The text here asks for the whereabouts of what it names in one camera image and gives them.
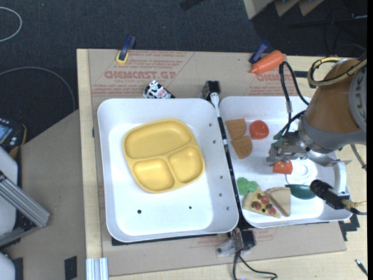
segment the light wood table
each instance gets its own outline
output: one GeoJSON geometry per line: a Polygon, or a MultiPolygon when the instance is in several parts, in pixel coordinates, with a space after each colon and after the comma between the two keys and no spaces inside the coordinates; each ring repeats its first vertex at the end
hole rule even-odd
{"type": "MultiPolygon", "coordinates": [[[[232,57],[245,57],[250,54],[239,53],[213,53],[214,60],[221,58],[222,63],[229,65],[232,57]]],[[[307,71],[316,57],[288,56],[287,60],[294,71],[307,71]]],[[[87,258],[101,258],[103,247],[101,243],[99,204],[97,192],[96,158],[93,130],[92,96],[90,84],[89,51],[77,50],[78,82],[79,82],[79,110],[80,133],[82,142],[82,170],[83,192],[85,210],[85,234],[87,258]]],[[[312,96],[314,90],[306,82],[300,83],[300,89],[305,96],[312,96]]],[[[366,159],[366,146],[358,146],[359,151],[366,159]]],[[[348,185],[353,199],[363,201],[367,199],[367,175],[360,167],[349,146],[340,153],[341,159],[351,159],[347,166],[348,185]]],[[[359,216],[360,228],[356,232],[348,232],[346,251],[301,257],[288,257],[272,260],[250,262],[253,268],[260,271],[273,271],[279,279],[365,279],[366,276],[357,266],[355,259],[359,259],[366,267],[368,265],[367,253],[367,216],[359,216]]],[[[322,239],[315,233],[315,240],[322,239]]],[[[263,275],[256,274],[239,264],[238,278],[263,279],[263,275]]],[[[177,269],[171,271],[152,272],[110,277],[110,279],[232,279],[232,264],[213,265],[207,267],[177,269]]]]}

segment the robotic hand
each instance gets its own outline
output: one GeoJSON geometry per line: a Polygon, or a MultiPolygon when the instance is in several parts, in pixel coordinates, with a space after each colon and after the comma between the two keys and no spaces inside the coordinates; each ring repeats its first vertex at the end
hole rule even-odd
{"type": "MultiPolygon", "coordinates": [[[[345,145],[367,144],[367,54],[359,59],[341,60],[330,57],[315,62],[308,72],[308,81],[317,90],[303,113],[297,114],[275,136],[271,144],[268,165],[291,159],[311,159],[322,166],[338,163],[329,154],[345,145]],[[324,80],[315,81],[314,70],[325,62],[336,64],[324,80]],[[299,118],[298,130],[289,132],[290,124],[299,118]]],[[[310,189],[334,207],[348,208],[346,196],[315,180],[310,189]]]]}

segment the black floor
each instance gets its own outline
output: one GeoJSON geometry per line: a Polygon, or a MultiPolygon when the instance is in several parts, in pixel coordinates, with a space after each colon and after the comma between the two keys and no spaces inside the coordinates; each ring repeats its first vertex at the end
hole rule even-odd
{"type": "Polygon", "coordinates": [[[243,0],[0,0],[0,114],[23,122],[28,140],[73,110],[77,48],[254,52],[262,39],[288,55],[357,57],[367,47],[367,20],[291,25],[367,14],[367,0],[327,0],[309,15],[298,6],[279,17],[268,5],[249,20],[243,0]],[[47,69],[21,69],[23,67],[47,69]]]}

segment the yellow divided plate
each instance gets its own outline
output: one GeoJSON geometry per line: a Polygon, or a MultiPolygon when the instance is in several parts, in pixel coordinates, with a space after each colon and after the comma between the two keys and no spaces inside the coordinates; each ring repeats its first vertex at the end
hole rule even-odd
{"type": "Polygon", "coordinates": [[[136,182],[151,193],[183,187],[205,171],[197,140],[180,120],[158,120],[130,130],[123,151],[136,182]]]}

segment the white surface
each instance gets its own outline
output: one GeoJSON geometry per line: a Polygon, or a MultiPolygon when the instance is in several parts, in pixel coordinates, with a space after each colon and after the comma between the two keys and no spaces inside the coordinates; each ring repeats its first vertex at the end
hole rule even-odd
{"type": "MultiPolygon", "coordinates": [[[[306,105],[299,97],[291,97],[293,114],[305,110],[306,105]]],[[[293,173],[287,176],[272,172],[272,167],[266,163],[269,155],[273,136],[278,133],[287,123],[286,102],[284,97],[226,97],[220,103],[220,112],[223,121],[245,118],[247,124],[246,135],[249,134],[250,123],[255,120],[263,120],[269,127],[269,135],[264,139],[253,139],[252,153],[243,159],[239,159],[231,145],[228,136],[228,145],[232,159],[232,165],[236,180],[245,177],[249,181],[256,181],[263,191],[272,187],[284,187],[290,184],[310,184],[314,179],[320,179],[335,186],[336,179],[346,179],[344,163],[334,167],[322,167],[309,159],[294,160],[293,173]]],[[[292,123],[290,131],[297,129],[298,121],[292,123]]],[[[351,213],[346,210],[334,210],[325,202],[315,197],[303,200],[291,196],[291,215],[275,218],[242,209],[244,218],[254,227],[266,228],[302,223],[316,223],[333,220],[347,219],[351,213]]]]}
{"type": "Polygon", "coordinates": [[[0,279],[15,280],[16,269],[12,260],[0,252],[0,279]]]}
{"type": "Polygon", "coordinates": [[[98,108],[107,227],[122,242],[225,233],[238,222],[233,185],[213,106],[202,99],[109,99],[98,108]],[[124,135],[138,125],[174,118],[194,134],[205,161],[195,182],[152,194],[132,177],[124,135]]]}
{"type": "MultiPolygon", "coordinates": [[[[0,147],[0,170],[8,179],[17,184],[17,163],[2,147],[0,147]]],[[[16,208],[0,196],[0,236],[13,230],[16,213],[16,208]]]]}

